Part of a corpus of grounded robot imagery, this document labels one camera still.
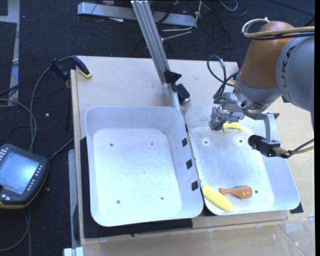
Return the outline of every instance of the wire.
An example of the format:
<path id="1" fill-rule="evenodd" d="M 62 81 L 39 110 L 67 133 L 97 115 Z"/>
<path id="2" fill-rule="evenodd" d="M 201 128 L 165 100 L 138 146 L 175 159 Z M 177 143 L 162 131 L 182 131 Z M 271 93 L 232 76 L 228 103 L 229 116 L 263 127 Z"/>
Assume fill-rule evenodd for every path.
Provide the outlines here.
<path id="1" fill-rule="evenodd" d="M 70 59 L 72 56 L 68 56 L 68 57 L 64 57 L 59 59 L 59 62 L 65 61 Z M 36 91 L 38 89 L 38 86 L 41 82 L 41 80 L 43 79 L 43 77 L 46 75 L 46 73 L 50 70 L 50 67 L 48 67 L 40 76 L 40 78 L 37 80 L 34 88 L 33 88 L 33 92 L 32 92 L 32 96 L 31 96 L 31 102 L 30 102 L 30 127 L 31 127 L 31 145 L 30 145 L 30 150 L 33 150 L 34 144 L 35 144 L 35 140 L 36 140 L 36 136 L 37 136 L 37 129 L 35 128 L 34 131 L 32 129 L 33 125 L 32 125 L 32 112 L 33 112 L 33 107 L 34 107 L 34 98 L 36 95 Z"/>
<path id="2" fill-rule="evenodd" d="M 213 58 L 216 58 L 221 63 L 221 66 L 222 66 L 222 69 L 223 69 L 223 76 L 225 76 L 224 74 L 225 74 L 225 71 L 226 71 L 226 67 L 225 67 L 225 63 L 224 63 L 223 59 L 221 57 L 219 57 L 218 55 L 212 54 L 206 59 L 206 66 L 207 66 L 209 72 L 211 73 L 211 75 L 213 75 L 214 78 L 217 79 L 218 81 L 220 81 L 221 83 L 225 83 L 227 86 L 233 87 L 234 86 L 233 84 L 227 83 L 227 82 L 231 78 L 234 78 L 235 76 L 237 76 L 238 73 L 239 73 L 239 70 L 237 72 L 233 73 L 232 75 L 230 75 L 228 78 L 225 78 L 224 80 L 222 80 L 222 79 L 220 79 L 219 77 L 216 76 L 216 74 L 212 71 L 212 69 L 210 67 L 210 61 Z"/>
<path id="3" fill-rule="evenodd" d="M 1 101 L 12 102 L 14 104 L 17 104 L 20 107 L 24 108 L 30 114 L 31 131 L 32 131 L 32 134 L 34 134 L 34 137 L 31 138 L 31 145 L 30 145 L 30 148 L 29 148 L 29 152 L 31 152 L 32 151 L 32 145 L 35 143 L 36 135 L 37 135 L 37 122 L 36 122 L 35 117 L 32 115 L 31 110 L 29 110 L 25 105 L 21 104 L 20 102 L 12 100 L 12 99 L 0 98 L 0 102 Z"/>
<path id="4" fill-rule="evenodd" d="M 228 11 L 230 12 L 234 12 L 237 8 L 238 8 L 238 2 L 237 0 L 234 1 L 229 1 L 229 2 L 235 2 L 235 7 L 233 9 L 230 9 L 229 7 L 227 7 L 223 1 L 220 1 L 220 3 L 223 5 L 224 8 L 226 8 Z"/>
<path id="5" fill-rule="evenodd" d="M 51 159 L 53 159 L 57 154 L 59 154 L 63 149 L 65 149 L 66 146 L 68 146 L 71 142 L 73 142 L 74 139 L 70 139 L 66 144 L 64 144 L 60 149 L 58 149 L 54 154 L 52 154 L 50 157 L 49 157 L 49 161 Z"/>
<path id="6" fill-rule="evenodd" d="M 24 213 L 25 221 L 26 221 L 26 230 L 25 230 L 23 236 L 14 245 L 11 245 L 7 248 L 0 249 L 0 253 L 10 251 L 13 248 L 17 247 L 19 244 L 21 244 L 21 242 L 26 238 L 27 235 L 29 235 L 29 238 L 30 238 L 31 208 L 30 208 L 30 206 L 28 206 L 27 208 L 28 208 L 28 215 L 26 213 L 26 209 L 25 208 L 23 209 L 23 213 Z M 31 240 L 29 240 L 29 255 L 31 256 Z"/>
<path id="7" fill-rule="evenodd" d="M 158 26 L 158 25 L 160 25 L 162 22 L 164 22 L 164 21 L 168 18 L 168 16 L 177 8 L 178 4 L 179 4 L 179 1 L 175 1 L 175 2 L 173 3 L 173 6 L 172 6 L 172 7 L 166 12 L 166 14 L 165 14 L 160 20 L 158 20 L 155 24 Z"/>
<path id="8" fill-rule="evenodd" d="M 289 158 L 292 155 L 302 154 L 302 153 L 305 153 L 305 152 L 308 152 L 308 151 L 311 151 L 311 150 L 315 149 L 314 145 L 310 146 L 310 147 L 307 147 L 305 149 L 302 149 L 302 148 L 304 148 L 305 146 L 309 145 L 310 143 L 312 143 L 314 141 L 315 141 L 315 139 L 313 138 L 313 139 L 307 141 L 306 143 L 298 146 L 294 150 L 286 150 L 286 149 L 283 149 L 281 147 L 274 147 L 273 150 L 275 151 L 276 155 L 280 155 L 283 158 Z"/>
<path id="9" fill-rule="evenodd" d="M 17 85 L 15 85 L 15 86 L 13 86 L 13 87 L 10 87 L 9 89 L 6 89 L 6 90 L 0 92 L 0 96 L 6 94 L 6 93 L 8 93 L 8 92 L 10 92 L 11 90 L 17 89 L 18 86 L 19 86 L 19 84 L 17 84 Z"/>
<path id="10" fill-rule="evenodd" d="M 256 23 L 270 23 L 272 21 L 268 19 L 252 19 L 246 22 L 242 28 L 241 33 L 243 36 L 251 39 L 258 40 L 259 37 L 264 37 L 263 40 L 271 40 L 271 39 L 280 39 L 280 38 L 295 38 L 295 37 L 306 37 L 306 36 L 314 36 L 315 27 L 314 26 L 303 26 L 303 27 L 294 27 L 287 29 L 278 29 L 278 30 L 269 30 L 269 31 L 261 31 L 261 32 L 253 32 L 249 33 L 249 28 Z"/>
<path id="11" fill-rule="evenodd" d="M 209 1 L 210 8 L 212 9 L 210 15 L 204 16 L 205 18 L 201 17 L 200 19 L 200 28 L 208 33 L 209 35 L 212 35 L 212 37 L 209 39 L 207 42 L 206 46 L 206 55 L 212 55 L 213 53 L 210 52 L 210 46 L 212 42 L 214 42 L 221 50 L 215 51 L 214 54 L 220 55 L 224 52 L 228 52 L 228 54 L 225 54 L 223 56 L 224 59 L 227 59 L 233 52 L 234 50 L 234 44 L 233 44 L 233 36 L 232 33 L 227 29 L 227 26 L 224 22 L 224 18 L 240 18 L 246 15 L 247 10 L 246 6 L 241 3 L 237 2 L 240 6 L 243 7 L 240 8 L 238 7 L 232 14 L 228 12 L 228 14 L 222 14 L 221 11 L 217 11 L 216 7 L 213 5 L 214 1 Z"/>
<path id="12" fill-rule="evenodd" d="M 13 133 L 15 130 L 20 129 L 20 128 L 29 128 L 29 127 L 30 127 L 30 125 L 28 125 L 28 124 L 21 124 L 21 125 L 18 125 L 18 126 L 16 126 L 16 127 L 14 127 L 14 128 L 8 133 L 8 135 L 7 135 L 7 137 L 6 137 L 6 141 L 9 142 L 10 136 L 12 135 L 12 133 Z M 66 185 L 66 187 L 67 187 L 67 191 L 69 191 L 69 190 L 68 190 L 68 189 L 69 189 L 69 186 L 68 186 L 67 178 L 66 178 L 66 176 L 65 176 L 64 170 L 63 170 L 62 165 L 61 165 L 61 163 L 60 163 L 60 160 L 59 160 L 59 158 L 58 158 L 58 153 L 61 153 L 61 152 L 63 151 L 63 149 L 65 148 L 65 146 L 68 145 L 68 144 L 71 142 L 71 140 L 70 140 L 67 144 L 65 144 L 65 145 L 62 147 L 62 149 L 59 149 L 58 151 L 55 151 L 54 146 L 52 145 L 52 143 L 50 142 L 50 140 L 48 139 L 48 137 L 44 134 L 44 132 L 42 132 L 42 131 L 39 130 L 39 129 L 38 129 L 37 131 L 46 139 L 46 141 L 48 142 L 48 144 L 50 145 L 50 147 L 51 147 L 51 149 L 52 149 L 52 151 L 53 151 L 53 153 L 45 154 L 45 155 L 43 155 L 43 156 L 44 156 L 44 157 L 48 157 L 48 160 L 49 160 L 49 161 L 52 161 L 54 157 L 56 158 L 56 160 L 57 160 L 57 162 L 58 162 L 58 164 L 59 164 L 60 171 L 61 171 L 61 173 L 62 173 L 62 175 L 63 175 L 63 179 L 64 179 L 65 185 Z"/>

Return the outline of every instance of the black mat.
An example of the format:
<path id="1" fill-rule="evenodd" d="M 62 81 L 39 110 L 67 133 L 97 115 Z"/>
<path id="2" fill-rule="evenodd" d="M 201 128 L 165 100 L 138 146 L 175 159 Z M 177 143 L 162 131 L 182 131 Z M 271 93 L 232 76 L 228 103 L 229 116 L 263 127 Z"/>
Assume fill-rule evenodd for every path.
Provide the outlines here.
<path id="1" fill-rule="evenodd" d="M 60 59 L 70 55 L 150 57 L 146 46 L 139 43 L 143 36 L 136 21 L 117 22 L 103 17 L 79 16 L 77 5 L 81 2 L 81 0 L 20 1 L 19 100 L 27 106 L 30 104 L 37 79 L 54 58 Z M 237 62 L 240 67 L 251 42 L 241 35 L 241 28 L 245 22 L 268 17 L 273 21 L 284 21 L 295 27 L 301 27 L 315 15 L 315 0 L 239 0 L 238 2 L 238 9 L 230 12 L 220 4 L 220 1 L 204 1 L 212 13 L 202 8 L 197 29 L 193 29 L 189 35 L 166 41 L 168 59 L 203 60 L 207 55 L 218 54 L 224 61 Z M 91 3 L 101 3 L 101 1 L 91 1 Z M 180 1 L 174 11 L 194 15 L 198 4 L 198 1 Z M 229 35 L 224 39 L 216 35 L 221 31 L 219 26 L 222 24 Z M 173 26 L 159 26 L 160 30 L 172 28 Z M 165 38 L 178 32 L 161 31 L 160 34 Z M 68 61 L 65 61 L 64 65 L 71 67 Z M 36 94 L 38 97 L 34 101 L 34 115 L 38 128 L 57 150 L 73 136 L 71 131 L 66 131 L 66 122 L 71 122 L 67 120 L 70 91 L 65 88 L 61 80 L 49 74 L 43 78 Z M 19 107 L 0 111 L 0 119 L 1 142 L 5 142 L 9 131 L 14 127 L 29 124 L 28 115 Z M 10 137 L 10 142 L 28 149 L 29 133 L 27 128 L 18 129 Z M 39 135 L 34 148 L 36 153 L 42 155 L 52 152 L 44 136 Z M 72 246 L 70 202 L 66 186 L 68 152 L 59 155 L 59 162 L 62 170 L 56 159 L 50 166 L 48 180 L 51 186 L 50 193 L 41 195 L 32 204 L 33 255 L 62 255 L 63 248 Z M 1 230 L 2 227 L 6 230 L 0 232 L 0 247 L 12 245 L 20 239 L 24 224 L 24 216 L 20 211 L 15 213 L 0 211 L 0 227 Z M 3 255 L 19 256 L 27 253 L 26 239 L 17 248 Z"/>
<path id="2" fill-rule="evenodd" d="M 9 89 L 10 87 L 16 29 L 17 24 L 0 21 L 0 93 Z"/>
<path id="3" fill-rule="evenodd" d="M 8 0 L 0 0 L 0 16 L 8 15 Z"/>
<path id="4" fill-rule="evenodd" d="M 89 184 L 89 163 L 86 138 L 80 142 L 81 151 L 81 178 L 82 178 L 82 210 L 83 210 L 83 229 L 85 238 L 101 238 L 120 235 L 132 235 L 146 232 L 157 232 L 166 230 L 181 230 L 192 228 L 191 219 L 177 219 L 166 221 L 154 221 L 148 223 L 121 225 L 115 227 L 104 227 L 98 225 L 91 215 L 90 206 L 90 184 Z"/>

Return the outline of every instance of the white tray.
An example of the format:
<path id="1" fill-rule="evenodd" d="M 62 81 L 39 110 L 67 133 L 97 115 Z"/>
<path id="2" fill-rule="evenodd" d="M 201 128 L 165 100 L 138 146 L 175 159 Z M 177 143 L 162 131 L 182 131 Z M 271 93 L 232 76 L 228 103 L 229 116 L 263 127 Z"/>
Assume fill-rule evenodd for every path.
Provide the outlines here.
<path id="1" fill-rule="evenodd" d="M 255 134 L 265 136 L 262 120 L 245 117 L 240 121 L 243 131 L 224 129 L 212 131 L 209 121 L 212 107 L 191 107 L 185 113 L 190 142 L 201 187 L 214 189 L 247 185 L 253 195 L 239 199 L 225 196 L 233 209 L 224 211 L 204 199 L 207 208 L 216 215 L 234 215 L 267 211 L 291 210 L 299 205 L 300 197 L 286 159 L 266 157 L 248 145 Z"/>
<path id="2" fill-rule="evenodd" d="M 90 204 L 101 226 L 194 218 L 203 210 L 184 118 L 173 107 L 85 114 Z"/>

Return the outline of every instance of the black cable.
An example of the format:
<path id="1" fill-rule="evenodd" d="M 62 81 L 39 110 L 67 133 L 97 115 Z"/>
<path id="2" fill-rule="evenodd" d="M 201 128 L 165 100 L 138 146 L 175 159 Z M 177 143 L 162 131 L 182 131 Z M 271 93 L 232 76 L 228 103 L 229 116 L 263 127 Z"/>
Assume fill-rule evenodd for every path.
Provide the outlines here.
<path id="1" fill-rule="evenodd" d="M 315 21 L 315 16 L 313 16 L 313 18 L 312 19 L 310 19 L 304 26 L 305 27 L 308 27 L 312 22 L 314 22 Z"/>
<path id="2" fill-rule="evenodd" d="M 8 135 L 7 135 L 7 137 L 6 137 L 6 141 L 9 142 L 10 136 L 12 135 L 12 133 L 13 133 L 15 130 L 20 129 L 20 128 L 29 128 L 29 127 L 30 127 L 30 125 L 28 125 L 28 124 L 20 124 L 20 125 L 14 127 L 11 131 L 9 131 L 9 133 L 8 133 Z M 57 162 L 58 162 L 58 164 L 59 164 L 59 168 L 60 168 L 60 171 L 61 171 L 61 173 L 62 173 L 64 182 L 65 182 L 65 184 L 66 184 L 67 191 L 69 191 L 68 181 L 67 181 L 67 178 L 66 178 L 66 176 L 65 176 L 65 173 L 64 173 L 64 170 L 63 170 L 63 168 L 62 168 L 62 165 L 61 165 L 61 163 L 60 163 L 60 160 L 59 160 L 59 158 L 58 158 L 58 153 L 61 153 L 62 149 L 64 149 L 64 148 L 66 147 L 66 145 L 68 145 L 68 144 L 71 142 L 71 140 L 70 140 L 67 144 L 65 144 L 65 145 L 62 147 L 62 149 L 59 149 L 58 152 L 57 152 L 57 151 L 55 151 L 54 146 L 52 145 L 52 143 L 50 142 L 50 140 L 48 139 L 48 137 L 44 134 L 44 132 L 42 132 L 42 131 L 39 130 L 39 129 L 38 129 L 37 131 L 46 139 L 46 141 L 48 142 L 48 144 L 50 145 L 50 147 L 51 147 L 51 149 L 52 149 L 52 151 L 53 151 L 53 153 L 45 154 L 45 155 L 43 155 L 43 156 L 44 156 L 44 157 L 48 157 L 48 160 L 49 160 L 49 161 L 52 161 L 54 157 L 56 158 L 56 160 L 57 160 Z"/>
<path id="3" fill-rule="evenodd" d="M 9 89 L 6 89 L 6 90 L 0 92 L 0 96 L 1 96 L 1 95 L 4 95 L 4 94 L 6 94 L 6 93 L 9 93 L 11 90 L 14 90 L 14 89 L 17 90 L 17 89 L 18 89 L 18 86 L 19 86 L 19 84 L 17 84 L 17 85 L 15 85 L 15 86 L 13 86 L 13 87 L 10 87 Z"/>
<path id="4" fill-rule="evenodd" d="M 14 245 L 11 245 L 7 248 L 3 248 L 3 249 L 0 249 L 0 253 L 3 253 L 3 252 L 7 252 L 7 251 L 10 251 L 12 250 L 13 248 L 17 247 L 19 244 L 21 244 L 21 242 L 26 238 L 26 236 L 28 234 L 30 234 L 30 226 L 31 226 L 31 208 L 30 206 L 27 207 L 28 208 L 28 215 L 26 213 L 26 209 L 24 208 L 23 209 L 23 213 L 24 213 L 24 216 L 25 216 L 25 221 L 26 221 L 26 230 L 23 234 L 23 236 L 20 238 L 20 240 L 18 242 L 16 242 Z M 31 256 L 31 241 L 29 241 L 29 255 Z"/>
<path id="5" fill-rule="evenodd" d="M 300 149 L 302 149 L 302 148 L 304 148 L 305 146 L 307 146 L 307 145 L 309 145 L 310 143 L 312 143 L 312 142 L 314 142 L 315 141 L 315 139 L 313 138 L 313 139 L 310 139 L 309 141 L 307 141 L 306 143 L 304 143 L 304 144 L 302 144 L 302 145 L 300 145 L 300 146 L 298 146 L 295 150 L 293 150 L 293 151 L 298 151 L 298 150 L 300 150 Z"/>
<path id="6" fill-rule="evenodd" d="M 230 83 L 227 83 L 231 78 L 235 77 L 238 75 L 239 71 L 233 73 L 232 75 L 230 75 L 228 78 L 224 78 L 223 80 L 220 79 L 219 77 L 216 76 L 216 74 L 212 71 L 212 69 L 210 68 L 210 61 L 213 59 L 213 58 L 216 58 L 220 63 L 221 63 L 221 66 L 222 66 L 222 69 L 223 69 L 223 74 L 225 74 L 226 72 L 226 67 L 224 66 L 224 63 L 223 63 L 223 59 L 221 57 L 219 57 L 218 55 L 216 54 L 212 54 L 210 55 L 207 59 L 206 59 L 206 66 L 209 70 L 209 72 L 211 73 L 211 75 L 214 76 L 215 79 L 217 79 L 218 81 L 220 81 L 222 84 L 225 84 L 227 86 L 231 86 L 233 87 L 234 85 L 233 84 L 230 84 Z"/>
<path id="7" fill-rule="evenodd" d="M 44 92 L 44 93 L 35 95 L 33 98 L 36 99 L 36 98 L 39 98 L 39 97 L 41 97 L 41 96 L 43 96 L 43 95 L 52 94 L 52 93 L 54 93 L 55 91 L 58 91 L 58 90 L 60 90 L 60 89 L 62 89 L 62 88 L 66 88 L 66 86 L 63 85 L 63 86 L 58 87 L 58 88 L 56 88 L 56 89 L 46 91 L 46 92 Z M 29 97 L 29 98 L 26 98 L 26 99 L 24 99 L 24 100 L 22 100 L 22 101 L 19 101 L 19 102 L 20 102 L 20 103 L 25 103 L 25 102 L 27 102 L 28 100 L 31 100 L 31 98 L 32 98 L 32 97 Z M 0 109 L 0 112 L 1 112 L 1 111 L 5 111 L 6 109 L 9 109 L 9 108 L 12 108 L 12 107 L 15 107 L 15 105 L 2 106 L 2 108 Z"/>
<path id="8" fill-rule="evenodd" d="M 64 144 L 61 148 L 59 148 L 54 154 L 52 154 L 48 159 L 51 161 L 57 154 L 59 154 L 66 146 L 68 146 L 74 139 L 70 139 L 66 144 Z"/>
<path id="9" fill-rule="evenodd" d="M 314 37 L 314 32 L 303 32 L 299 34 L 290 34 L 290 35 L 261 35 L 261 36 L 253 36 L 248 37 L 252 40 L 278 40 L 278 39 L 284 39 L 284 38 L 304 38 L 304 37 Z"/>
<path id="10" fill-rule="evenodd" d="M 64 58 L 61 58 L 59 59 L 58 61 L 59 62 L 62 62 L 62 61 L 65 61 L 65 60 L 68 60 L 70 59 L 72 56 L 68 56 L 68 57 L 64 57 Z M 32 127 L 32 112 L 33 112 L 33 106 L 34 106 L 34 98 L 35 98 L 35 95 L 36 95 L 36 91 L 38 89 L 38 86 L 41 82 L 41 80 L 43 79 L 43 77 L 46 75 L 46 73 L 50 70 L 50 67 L 48 67 L 43 73 L 42 75 L 39 77 L 39 79 L 37 80 L 34 88 L 33 88 L 33 92 L 32 92 L 32 96 L 31 96 L 31 102 L 30 102 L 30 127 L 31 127 L 31 145 L 30 145 L 30 150 L 32 151 L 33 150 L 33 147 L 34 147 L 34 144 L 35 144 L 35 140 L 36 140 L 36 135 L 37 135 L 37 130 L 35 129 L 35 131 L 33 131 Z"/>
<path id="11" fill-rule="evenodd" d="M 30 148 L 29 148 L 29 152 L 32 151 L 32 145 L 35 143 L 35 140 L 36 140 L 36 135 L 37 135 L 37 122 L 36 122 L 36 119 L 35 117 L 33 116 L 32 112 L 30 109 L 28 109 L 25 105 L 21 104 L 20 102 L 18 101 L 15 101 L 15 100 L 12 100 L 12 99 L 7 99 L 7 98 L 0 98 L 0 102 L 1 101 L 5 101 L 5 102 L 12 102 L 14 104 L 17 104 L 19 105 L 20 107 L 22 107 L 23 109 L 25 109 L 29 114 L 30 114 L 30 123 L 31 123 L 31 131 L 32 133 L 34 132 L 34 137 L 31 139 L 31 145 L 30 145 Z"/>
<path id="12" fill-rule="evenodd" d="M 9 94 L 8 94 L 8 98 L 10 98 L 12 95 L 14 95 L 16 93 L 16 91 L 18 90 L 18 88 L 14 88 Z"/>
<path id="13" fill-rule="evenodd" d="M 177 8 L 178 4 L 179 4 L 179 1 L 174 2 L 173 6 L 169 10 L 167 10 L 165 15 L 160 20 L 158 20 L 155 24 L 158 26 L 162 22 L 164 22 L 168 18 L 168 16 Z"/>
<path id="14" fill-rule="evenodd" d="M 228 14 L 221 14 L 216 10 L 216 6 L 214 6 L 212 1 L 209 1 L 207 4 L 211 9 L 211 15 L 206 16 L 205 18 L 201 15 L 201 17 L 199 18 L 199 27 L 207 34 L 212 35 L 212 37 L 207 42 L 206 55 L 220 55 L 228 51 L 229 53 L 223 56 L 223 59 L 227 59 L 234 50 L 234 43 L 232 33 L 227 29 L 223 18 L 243 17 L 247 14 L 246 6 L 243 3 L 239 2 L 239 4 L 243 7 L 241 8 L 240 13 L 239 11 L 235 11 L 236 13 L 232 12 L 232 14 L 230 14 L 230 12 L 228 12 Z M 221 50 L 218 50 L 215 53 L 211 52 L 209 54 L 210 45 L 212 44 L 212 42 L 214 42 Z"/>

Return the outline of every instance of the cable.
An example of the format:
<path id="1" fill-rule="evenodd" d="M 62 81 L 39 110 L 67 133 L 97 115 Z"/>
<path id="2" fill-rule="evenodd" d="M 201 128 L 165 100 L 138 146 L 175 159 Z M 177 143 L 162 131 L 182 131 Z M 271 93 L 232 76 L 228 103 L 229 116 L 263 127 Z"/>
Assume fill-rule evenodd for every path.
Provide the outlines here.
<path id="1" fill-rule="evenodd" d="M 275 151 L 275 153 L 283 158 L 289 158 L 291 157 L 292 155 L 296 155 L 296 154 L 301 154 L 301 153 L 305 153 L 305 152 L 308 152 L 308 151 L 311 151 L 315 148 L 315 146 L 310 146 L 308 148 L 305 148 L 305 149 L 302 149 L 304 148 L 305 146 L 309 145 L 310 143 L 314 142 L 315 139 L 311 139 L 309 141 L 307 141 L 306 143 L 298 146 L 296 149 L 294 150 L 286 150 L 286 149 L 283 149 L 281 147 L 275 147 L 273 148 L 273 150 Z"/>
<path id="2" fill-rule="evenodd" d="M 64 60 L 68 60 L 70 59 L 72 56 L 68 56 L 68 57 L 64 57 L 64 58 L 61 58 L 59 59 L 58 61 L 59 62 L 62 62 Z M 31 127 L 31 145 L 30 145 L 30 150 L 32 151 L 33 150 L 33 147 L 34 147 L 34 144 L 35 144 L 35 140 L 36 140 L 36 136 L 37 136 L 37 129 L 35 129 L 33 131 L 32 127 L 32 112 L 33 112 L 33 107 L 34 107 L 34 98 L 35 98 L 35 95 L 36 95 L 36 91 L 38 89 L 38 86 L 41 82 L 41 80 L 43 79 L 43 77 L 46 75 L 46 73 L 50 70 L 50 67 L 48 67 L 43 73 L 42 75 L 40 76 L 40 78 L 37 80 L 34 88 L 33 88 L 33 92 L 32 92 L 32 96 L 31 96 L 31 102 L 30 102 L 30 127 Z"/>
<path id="3" fill-rule="evenodd" d="M 246 6 L 243 3 L 239 2 L 239 5 L 243 6 L 244 8 L 241 8 L 242 11 L 235 10 L 234 13 L 231 15 L 228 14 L 221 14 L 221 12 L 217 11 L 215 6 L 213 5 L 213 2 L 210 1 L 210 8 L 212 9 L 212 12 L 209 16 L 206 16 L 208 18 L 201 18 L 200 19 L 200 28 L 208 33 L 209 35 L 212 35 L 211 39 L 209 39 L 207 46 L 206 46 L 206 55 L 212 55 L 213 53 L 210 52 L 210 46 L 212 42 L 215 42 L 215 44 L 221 48 L 221 50 L 216 51 L 214 54 L 220 55 L 226 51 L 229 52 L 229 54 L 226 54 L 223 56 L 224 59 L 227 59 L 231 53 L 234 50 L 234 44 L 233 44 L 233 36 L 232 33 L 227 29 L 226 24 L 224 23 L 223 18 L 239 18 L 246 15 L 247 10 Z"/>
<path id="4" fill-rule="evenodd" d="M 173 3 L 173 6 L 166 12 L 166 14 L 160 19 L 158 20 L 155 24 L 158 26 L 160 25 L 163 21 L 165 21 L 168 16 L 177 8 L 179 1 L 175 1 Z"/>
<path id="5" fill-rule="evenodd" d="M 26 236 L 30 234 L 30 226 L 31 226 L 31 208 L 30 208 L 30 206 L 28 206 L 28 216 L 26 213 L 26 209 L 23 209 L 23 213 L 24 213 L 25 221 L 26 221 L 26 230 L 25 230 L 23 236 L 14 245 L 11 245 L 7 248 L 0 249 L 0 253 L 10 251 L 13 248 L 17 247 L 26 238 Z M 30 241 L 29 241 L 29 255 L 31 256 L 31 242 Z"/>
<path id="6" fill-rule="evenodd" d="M 6 90 L 0 92 L 0 96 L 6 94 L 6 93 L 8 93 L 8 92 L 10 92 L 11 90 L 18 89 L 18 86 L 19 86 L 19 84 L 17 84 L 17 85 L 15 85 L 15 86 L 13 86 L 13 87 L 10 87 L 9 89 L 6 89 Z"/>
<path id="7" fill-rule="evenodd" d="M 227 83 L 227 81 L 229 81 L 231 78 L 234 78 L 235 76 L 238 75 L 239 73 L 239 70 L 235 73 L 233 73 L 232 75 L 230 75 L 228 78 L 225 78 L 225 80 L 221 80 L 219 77 L 217 77 L 215 75 L 215 73 L 212 71 L 212 69 L 210 68 L 210 61 L 212 60 L 212 58 L 216 58 L 220 63 L 221 63 L 221 66 L 222 66 L 222 69 L 224 70 L 223 71 L 223 74 L 225 73 L 226 71 L 226 67 L 225 67 L 225 63 L 223 61 L 223 59 L 221 57 L 219 57 L 218 55 L 215 55 L 215 54 L 212 54 L 210 55 L 207 59 L 206 59 L 206 66 L 209 70 L 209 72 L 211 73 L 211 75 L 214 76 L 215 79 L 217 79 L 218 81 L 220 81 L 221 83 L 225 83 L 227 86 L 231 86 L 233 87 L 234 85 L 233 84 L 230 84 L 230 83 Z"/>
<path id="8" fill-rule="evenodd" d="M 36 135 L 37 135 L 37 122 L 36 122 L 35 117 L 32 115 L 31 110 L 29 110 L 25 105 L 21 104 L 20 102 L 12 100 L 12 99 L 0 98 L 0 102 L 1 101 L 15 103 L 15 104 L 19 105 L 20 107 L 24 108 L 30 114 L 31 131 L 32 131 L 32 134 L 34 134 L 34 137 L 31 138 L 31 145 L 30 145 L 30 148 L 29 148 L 29 152 L 31 152 L 32 151 L 32 145 L 35 143 Z"/>
<path id="9" fill-rule="evenodd" d="M 60 149 L 58 149 L 54 154 L 52 154 L 48 159 L 49 161 L 53 159 L 57 154 L 59 154 L 66 146 L 68 146 L 74 139 L 70 139 L 66 144 L 64 144 Z"/>
<path id="10" fill-rule="evenodd" d="M 313 18 L 312 19 L 310 19 L 304 26 L 305 27 L 307 27 L 307 26 L 309 26 L 312 22 L 314 22 L 315 21 L 315 16 L 313 16 Z"/>
<path id="11" fill-rule="evenodd" d="M 235 2 L 235 7 L 233 9 L 230 9 L 229 7 L 227 7 L 223 1 L 220 1 L 220 3 L 223 5 L 224 8 L 226 8 L 228 11 L 230 12 L 234 12 L 237 8 L 238 8 L 238 2 L 237 0 L 234 1 L 229 1 L 229 2 Z"/>
<path id="12" fill-rule="evenodd" d="M 251 39 L 260 39 L 259 37 L 264 37 L 263 40 L 271 40 L 271 39 L 280 39 L 280 38 L 295 38 L 295 37 L 306 37 L 306 36 L 314 36 L 315 27 L 314 26 L 303 26 L 303 27 L 295 27 L 295 28 L 287 28 L 287 29 L 279 29 L 279 30 L 271 30 L 271 31 L 261 31 L 249 33 L 248 30 L 250 26 L 256 23 L 270 23 L 271 21 L 268 19 L 252 19 L 246 22 L 241 29 L 241 33 L 243 36 Z"/>

